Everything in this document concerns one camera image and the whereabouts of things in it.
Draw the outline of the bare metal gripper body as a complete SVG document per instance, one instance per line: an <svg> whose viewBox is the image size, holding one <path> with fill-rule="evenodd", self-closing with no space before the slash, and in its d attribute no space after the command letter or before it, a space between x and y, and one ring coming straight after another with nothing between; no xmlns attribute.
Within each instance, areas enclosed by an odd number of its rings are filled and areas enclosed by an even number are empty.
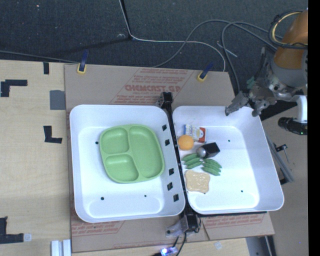
<svg viewBox="0 0 320 256"><path fill-rule="evenodd" d="M248 97L256 104L267 102L274 105L277 101L294 102L302 87L294 87L280 81L277 77L251 77L247 82Z"/></svg>

